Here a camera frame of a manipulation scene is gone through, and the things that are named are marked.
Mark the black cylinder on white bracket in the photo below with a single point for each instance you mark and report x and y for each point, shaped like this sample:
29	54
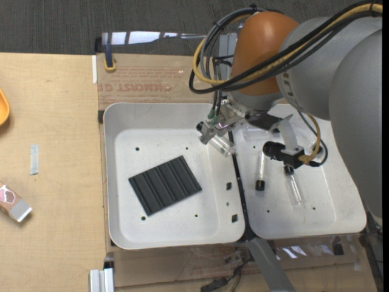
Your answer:
288	155

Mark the white plastic tray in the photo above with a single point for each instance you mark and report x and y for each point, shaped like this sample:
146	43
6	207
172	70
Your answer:
322	211
170	126

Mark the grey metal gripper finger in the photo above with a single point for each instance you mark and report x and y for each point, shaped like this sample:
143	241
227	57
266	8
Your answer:
204	127
209	137

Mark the brown cardboard board, red print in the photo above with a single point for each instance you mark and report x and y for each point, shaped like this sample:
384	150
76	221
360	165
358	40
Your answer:
146	81

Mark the orange divided plate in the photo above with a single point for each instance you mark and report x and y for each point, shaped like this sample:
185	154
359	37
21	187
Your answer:
3	108

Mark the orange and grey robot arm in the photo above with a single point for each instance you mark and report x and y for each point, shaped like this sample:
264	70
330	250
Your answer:
319	71

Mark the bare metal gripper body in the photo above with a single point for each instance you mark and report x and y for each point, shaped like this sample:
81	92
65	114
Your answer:
234	114

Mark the black ribbed panel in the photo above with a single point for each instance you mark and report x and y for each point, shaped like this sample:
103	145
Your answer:
165	185

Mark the clear plastic bottle, black cap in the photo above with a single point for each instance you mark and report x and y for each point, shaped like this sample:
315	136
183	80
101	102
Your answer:
295	190
260	175

